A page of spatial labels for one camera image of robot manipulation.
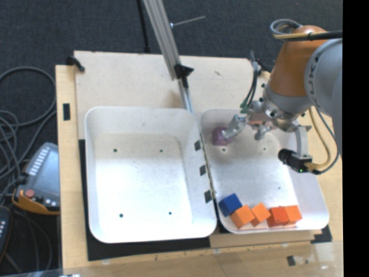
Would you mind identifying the orange cube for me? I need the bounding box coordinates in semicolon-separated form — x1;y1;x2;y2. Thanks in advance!
250;202;272;227
284;205;303;225
229;204;257;230

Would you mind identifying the blue cube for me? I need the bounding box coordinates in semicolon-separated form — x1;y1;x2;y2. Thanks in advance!
218;193;243;218

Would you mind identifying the red-orange cube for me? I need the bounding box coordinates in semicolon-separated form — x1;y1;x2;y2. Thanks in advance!
266;206;290;229

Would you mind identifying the pale wood flat board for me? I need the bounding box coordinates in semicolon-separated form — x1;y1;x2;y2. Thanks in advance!
73;50;323;248

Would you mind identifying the purple cube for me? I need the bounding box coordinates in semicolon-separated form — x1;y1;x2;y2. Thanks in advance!
212;126;236;147

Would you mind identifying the white plastic tray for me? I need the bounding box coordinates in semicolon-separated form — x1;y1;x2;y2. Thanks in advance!
199;108;330;235
84;106;218;244

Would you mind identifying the black cylinder on white bracket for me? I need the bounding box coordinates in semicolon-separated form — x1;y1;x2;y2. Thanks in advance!
277;125;314;174

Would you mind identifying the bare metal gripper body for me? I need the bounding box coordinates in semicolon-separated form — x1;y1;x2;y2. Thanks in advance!
244;100;301;133

